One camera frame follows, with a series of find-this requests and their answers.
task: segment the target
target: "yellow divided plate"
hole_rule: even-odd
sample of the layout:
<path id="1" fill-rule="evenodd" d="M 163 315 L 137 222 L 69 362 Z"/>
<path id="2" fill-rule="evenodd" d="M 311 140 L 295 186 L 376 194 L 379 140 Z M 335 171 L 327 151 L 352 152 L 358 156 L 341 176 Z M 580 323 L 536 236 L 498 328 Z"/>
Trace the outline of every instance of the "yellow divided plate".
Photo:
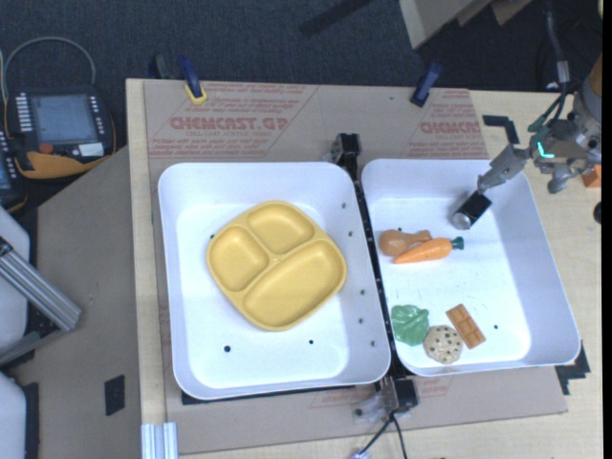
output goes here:
<path id="1" fill-rule="evenodd" d="M 265 330 L 298 324 L 346 279 L 334 241 L 283 201 L 259 204 L 227 223 L 208 243 L 207 264 L 223 294 Z"/>

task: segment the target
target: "table surface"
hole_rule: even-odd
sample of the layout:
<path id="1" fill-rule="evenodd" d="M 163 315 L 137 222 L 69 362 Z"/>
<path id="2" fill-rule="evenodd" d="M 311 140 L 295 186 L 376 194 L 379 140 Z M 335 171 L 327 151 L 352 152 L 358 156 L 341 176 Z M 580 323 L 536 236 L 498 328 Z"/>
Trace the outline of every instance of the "table surface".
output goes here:
<path id="1" fill-rule="evenodd" d="M 167 418 L 151 225 L 145 82 L 143 79 L 128 79 L 126 91 L 142 423 L 160 425 Z M 555 98 L 550 94 L 515 92 L 472 91 L 470 95 L 492 157 L 506 145 L 506 137 L 500 134 L 499 128 L 486 126 L 482 122 L 482 115 L 511 118 L 521 142 L 525 143 L 528 138 L 527 126 Z M 586 379 L 570 381 L 570 395 L 566 397 L 567 413 L 405 431 L 404 440 L 411 459 L 603 457 L 601 225 L 593 219 L 593 208 L 601 200 L 601 189 L 586 188 L 581 179 L 573 179 L 563 191 L 552 195 L 546 188 L 550 176 L 541 174 L 531 164 L 524 172 L 532 186 L 542 224 L 570 300 L 590 372 Z M 371 435 L 346 437 L 181 457 L 348 458 L 367 444 L 370 438 Z M 372 457 L 402 457 L 396 433 L 385 433 L 368 451 Z"/>

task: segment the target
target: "small display screen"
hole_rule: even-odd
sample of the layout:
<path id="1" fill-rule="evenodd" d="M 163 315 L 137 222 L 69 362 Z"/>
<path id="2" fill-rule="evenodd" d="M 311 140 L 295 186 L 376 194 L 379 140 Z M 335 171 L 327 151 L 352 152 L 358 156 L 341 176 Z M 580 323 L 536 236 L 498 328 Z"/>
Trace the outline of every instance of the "small display screen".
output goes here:
<path id="1" fill-rule="evenodd" d="M 9 172 L 5 166 L 0 164 L 0 190 L 6 190 L 8 188 L 11 188 L 11 178 L 9 177 Z"/>
<path id="2" fill-rule="evenodd" d="M 98 133 L 87 95 L 32 98 L 38 140 L 50 144 L 96 142 Z"/>

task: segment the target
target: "cardboard sheet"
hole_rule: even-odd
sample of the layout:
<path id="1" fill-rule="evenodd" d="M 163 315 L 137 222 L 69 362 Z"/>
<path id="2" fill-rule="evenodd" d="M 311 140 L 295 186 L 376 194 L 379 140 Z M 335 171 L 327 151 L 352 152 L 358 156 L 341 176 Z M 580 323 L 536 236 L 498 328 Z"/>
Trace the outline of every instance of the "cardboard sheet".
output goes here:
<path id="1" fill-rule="evenodd" d="M 376 158 L 489 158 L 467 90 L 432 89 L 423 108 L 409 88 L 203 82 L 192 105 L 181 81 L 144 84 L 168 421 L 182 454 L 371 433 L 353 410 L 374 385 L 222 402 L 185 399 L 173 377 L 157 183 L 182 162 L 325 161 L 339 133 L 360 135 L 362 167 Z M 414 378 L 420 404 L 405 428 L 566 411 L 552 367 Z"/>

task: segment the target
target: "toy carrot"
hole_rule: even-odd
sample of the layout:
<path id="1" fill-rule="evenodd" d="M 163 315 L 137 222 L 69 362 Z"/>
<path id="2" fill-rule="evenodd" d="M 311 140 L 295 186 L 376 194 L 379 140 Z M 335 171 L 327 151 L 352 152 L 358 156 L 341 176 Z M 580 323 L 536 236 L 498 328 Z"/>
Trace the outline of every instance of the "toy carrot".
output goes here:
<path id="1" fill-rule="evenodd" d="M 450 254 L 452 250 L 462 250 L 463 238 L 457 236 L 453 240 L 448 238 L 433 238 L 424 241 L 420 245 L 401 253 L 393 259 L 394 264 L 407 264 L 412 262 L 423 262 L 426 260 L 437 260 Z"/>

